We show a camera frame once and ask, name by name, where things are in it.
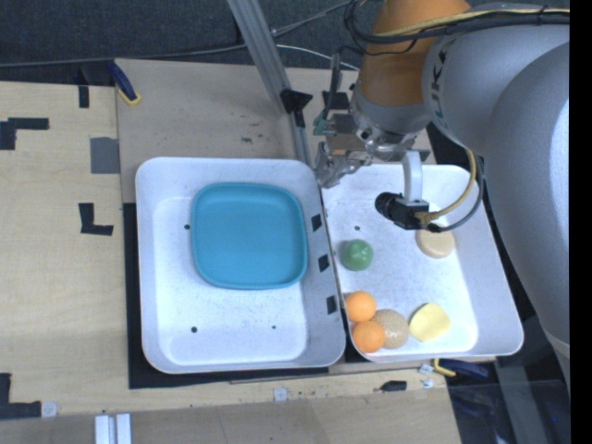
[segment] green ball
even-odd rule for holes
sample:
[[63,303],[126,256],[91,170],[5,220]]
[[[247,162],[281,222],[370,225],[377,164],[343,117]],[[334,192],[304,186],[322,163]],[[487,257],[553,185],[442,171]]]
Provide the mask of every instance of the green ball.
[[341,263],[352,271],[365,270],[372,263],[374,250],[363,240],[350,240],[341,249]]

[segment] table surface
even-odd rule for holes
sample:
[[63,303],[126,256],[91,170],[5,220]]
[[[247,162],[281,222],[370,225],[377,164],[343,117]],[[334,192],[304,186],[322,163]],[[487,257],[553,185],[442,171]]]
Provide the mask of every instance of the table surface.
[[[293,151],[287,117],[254,67],[118,63],[142,95],[137,107],[111,87],[90,87],[90,107],[80,108],[76,86],[0,82],[0,120],[47,117],[51,126],[19,130],[16,149],[0,151],[0,372],[12,374],[10,400],[53,401],[60,415],[76,415],[269,403],[278,388],[289,401],[357,400],[390,380],[428,391],[419,364],[343,361],[325,376],[129,389],[122,204],[135,200],[137,166],[157,155],[291,158]],[[294,90],[314,95],[304,110],[312,132],[329,73],[288,74]],[[148,84],[154,78],[160,91]],[[346,72],[343,87],[353,78]],[[101,137],[118,139],[120,174],[92,173],[90,139]],[[314,159],[320,137],[308,140]],[[425,134],[416,146],[429,148]],[[94,222],[114,226],[111,236],[80,233],[80,203],[94,204]],[[443,376],[430,378],[434,389],[446,387]],[[453,423],[444,401],[433,405]],[[436,431],[441,423],[433,423]],[[457,437],[452,432],[450,442]]]

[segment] blue plate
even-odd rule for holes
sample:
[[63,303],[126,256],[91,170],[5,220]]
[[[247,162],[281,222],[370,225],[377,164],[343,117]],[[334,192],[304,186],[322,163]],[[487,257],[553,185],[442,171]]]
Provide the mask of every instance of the blue plate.
[[307,267],[300,203],[266,184],[218,183],[199,191],[191,206],[191,247],[202,278],[223,288],[285,288]]

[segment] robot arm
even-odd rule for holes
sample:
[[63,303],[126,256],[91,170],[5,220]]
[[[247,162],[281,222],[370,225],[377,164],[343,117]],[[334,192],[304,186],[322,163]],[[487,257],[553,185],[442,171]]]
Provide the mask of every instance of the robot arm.
[[[401,161],[431,122],[484,159],[500,236],[569,388],[569,10],[385,0],[370,34],[346,23],[367,43],[350,117],[368,158]],[[368,158],[341,160],[327,184]]]

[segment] metal pole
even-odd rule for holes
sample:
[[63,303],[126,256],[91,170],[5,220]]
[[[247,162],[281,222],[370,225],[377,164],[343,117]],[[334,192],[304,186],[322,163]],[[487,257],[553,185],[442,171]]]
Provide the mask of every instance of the metal pole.
[[[259,70],[267,93],[277,108],[285,112],[280,94],[285,89],[291,89],[290,81],[279,58],[278,49],[271,37],[258,0],[227,1],[234,15],[234,19],[236,19],[239,25],[242,37],[249,48],[253,62]],[[289,114],[289,117],[296,156],[299,160],[310,165],[311,157],[306,141],[306,133],[304,129],[296,125],[293,114]]]

